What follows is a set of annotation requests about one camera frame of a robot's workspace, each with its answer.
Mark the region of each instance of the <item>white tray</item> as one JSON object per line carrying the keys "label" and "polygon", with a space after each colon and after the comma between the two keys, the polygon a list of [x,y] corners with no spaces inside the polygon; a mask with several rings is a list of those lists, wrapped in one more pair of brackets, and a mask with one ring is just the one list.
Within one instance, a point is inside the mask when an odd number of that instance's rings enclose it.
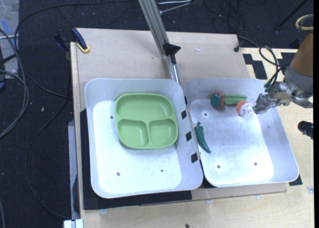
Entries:
{"label": "white tray", "polygon": [[196,79],[185,86],[192,122],[201,122],[211,150],[198,146],[204,175],[216,187],[290,182],[299,175],[276,108],[241,117],[235,105],[216,110],[210,104],[220,93],[246,95],[255,105],[263,85],[258,79]]}
{"label": "white tray", "polygon": [[[114,106],[126,93],[157,93],[173,104],[178,123],[178,140],[170,147],[133,150],[118,138]],[[88,118],[91,184],[103,198],[187,191],[203,180],[197,146],[191,131],[184,93],[170,79],[93,79],[85,87]]]}

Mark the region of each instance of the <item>black floor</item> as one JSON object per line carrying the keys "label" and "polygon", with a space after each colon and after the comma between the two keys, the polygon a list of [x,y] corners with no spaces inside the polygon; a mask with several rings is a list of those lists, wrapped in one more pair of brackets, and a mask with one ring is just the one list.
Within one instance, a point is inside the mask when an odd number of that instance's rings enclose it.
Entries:
{"label": "black floor", "polygon": [[[309,0],[276,33],[280,24],[303,0],[197,0],[190,5],[164,13],[167,31],[236,33],[260,46],[288,48],[302,41],[305,33],[295,28],[296,20],[314,13],[314,0]],[[80,5],[79,3],[101,3]],[[148,30],[136,0],[20,0],[19,17],[57,4],[26,20],[19,30],[19,53],[26,71],[41,86],[66,95],[69,61],[54,40],[60,29],[72,39],[73,27]],[[159,6],[168,9],[176,4]],[[0,198],[6,227],[55,228],[62,219],[47,211],[34,197],[25,178],[25,156],[36,133],[60,109],[65,99],[36,86],[29,78],[28,109],[15,128],[0,139]],[[0,130],[18,115],[23,100],[23,87],[7,80],[0,91]],[[46,127],[31,145],[27,173],[39,200],[52,211],[71,217],[69,192],[68,122],[72,120],[72,101]]]}

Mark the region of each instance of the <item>green plate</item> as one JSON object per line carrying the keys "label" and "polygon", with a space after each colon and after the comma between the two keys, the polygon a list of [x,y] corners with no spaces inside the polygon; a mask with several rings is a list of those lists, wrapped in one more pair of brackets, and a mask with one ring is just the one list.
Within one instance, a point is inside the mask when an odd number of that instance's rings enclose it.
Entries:
{"label": "green plate", "polygon": [[156,149],[174,144],[178,125],[169,99],[153,93],[129,93],[115,103],[119,139],[132,149]]}

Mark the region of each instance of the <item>robotic hand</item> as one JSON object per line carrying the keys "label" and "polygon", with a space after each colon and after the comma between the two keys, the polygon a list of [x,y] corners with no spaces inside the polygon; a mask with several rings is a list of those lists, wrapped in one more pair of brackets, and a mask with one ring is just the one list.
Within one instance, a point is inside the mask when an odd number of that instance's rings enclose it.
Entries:
{"label": "robotic hand", "polygon": [[267,88],[267,94],[259,94],[253,110],[256,114],[265,113],[269,108],[294,102],[304,108],[313,108],[309,98],[314,93],[314,28],[303,27],[300,23],[312,15],[299,18],[296,22],[298,29],[308,34],[302,42],[293,61],[283,70],[282,82],[275,82]]}

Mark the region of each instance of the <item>toy cucumber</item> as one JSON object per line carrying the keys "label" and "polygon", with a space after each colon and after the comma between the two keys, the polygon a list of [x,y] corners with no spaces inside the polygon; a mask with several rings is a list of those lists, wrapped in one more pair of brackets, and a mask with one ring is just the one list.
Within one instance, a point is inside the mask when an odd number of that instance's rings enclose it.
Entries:
{"label": "toy cucumber", "polygon": [[200,126],[200,122],[197,123],[197,126],[194,128],[195,134],[196,134],[196,139],[198,144],[202,149],[204,149],[206,152],[211,153],[205,139],[204,139],[204,128]]}

